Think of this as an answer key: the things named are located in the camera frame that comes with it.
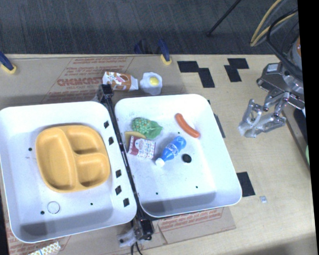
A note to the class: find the yellow banana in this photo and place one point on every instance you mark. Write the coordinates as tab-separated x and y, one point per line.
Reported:
131	134

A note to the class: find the white plastic tray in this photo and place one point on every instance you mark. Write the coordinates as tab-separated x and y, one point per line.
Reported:
22	162
180	183

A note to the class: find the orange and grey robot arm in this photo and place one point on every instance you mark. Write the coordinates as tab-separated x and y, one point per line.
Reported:
298	48

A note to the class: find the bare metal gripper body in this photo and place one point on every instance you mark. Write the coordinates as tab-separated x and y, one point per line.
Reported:
281	83

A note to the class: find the green and white patterned carton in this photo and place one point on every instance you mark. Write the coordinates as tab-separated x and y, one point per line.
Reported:
43	253

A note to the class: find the brown cardboard board, red print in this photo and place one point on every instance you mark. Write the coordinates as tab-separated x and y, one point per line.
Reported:
62	74

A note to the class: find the thin black rod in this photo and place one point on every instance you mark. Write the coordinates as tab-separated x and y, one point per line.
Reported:
125	160

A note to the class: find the small grey square piece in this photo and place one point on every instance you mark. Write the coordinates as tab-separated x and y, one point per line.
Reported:
263	199

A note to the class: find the orange divided plate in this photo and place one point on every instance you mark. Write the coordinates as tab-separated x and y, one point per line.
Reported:
68	159

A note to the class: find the red and white carton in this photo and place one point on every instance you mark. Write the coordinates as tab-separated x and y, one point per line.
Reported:
142	148

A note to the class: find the green grapes with leaf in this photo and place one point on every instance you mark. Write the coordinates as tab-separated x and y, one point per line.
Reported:
144	126

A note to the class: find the brown and white milk carton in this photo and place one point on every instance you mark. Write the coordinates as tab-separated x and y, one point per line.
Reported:
120	81

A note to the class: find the blue plastic bottle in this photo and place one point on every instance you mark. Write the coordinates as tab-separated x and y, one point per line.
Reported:
173	148

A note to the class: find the orange sausage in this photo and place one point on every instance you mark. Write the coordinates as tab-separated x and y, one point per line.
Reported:
187	126

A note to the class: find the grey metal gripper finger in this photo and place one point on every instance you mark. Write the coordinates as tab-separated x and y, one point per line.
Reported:
266	125
250	115

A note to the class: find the white fried egg toy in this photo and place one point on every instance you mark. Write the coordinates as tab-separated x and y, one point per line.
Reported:
151	82

